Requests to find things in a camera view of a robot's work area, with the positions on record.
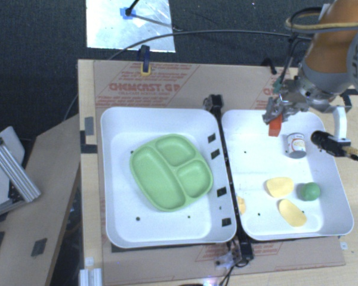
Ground orange carrot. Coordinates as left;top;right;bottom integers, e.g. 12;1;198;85
268;114;284;138

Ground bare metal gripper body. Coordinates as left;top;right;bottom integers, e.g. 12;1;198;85
277;79;332;113

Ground green ball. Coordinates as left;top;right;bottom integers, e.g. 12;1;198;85
300;181;321;202

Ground brown cardboard board red print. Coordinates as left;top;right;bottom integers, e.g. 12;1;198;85
92;59;347;283

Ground white plastic tray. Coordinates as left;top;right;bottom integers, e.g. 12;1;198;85
100;106;238;249
221;109;355;242

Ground black cylinder on white bracket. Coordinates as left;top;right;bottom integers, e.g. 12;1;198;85
310;105;353;158

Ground yellow potato chip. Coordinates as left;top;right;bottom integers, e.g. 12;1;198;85
266;176;295;198
277;198;308;228

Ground small white can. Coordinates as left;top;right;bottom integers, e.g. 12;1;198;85
283;132;307;160

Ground green divided plate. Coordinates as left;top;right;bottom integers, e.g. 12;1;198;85
129;133;214;213

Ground thin black rod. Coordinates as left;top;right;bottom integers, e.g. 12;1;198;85
214;108;246;244

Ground small yellow chip piece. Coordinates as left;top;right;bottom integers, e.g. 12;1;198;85
236;195;246;216

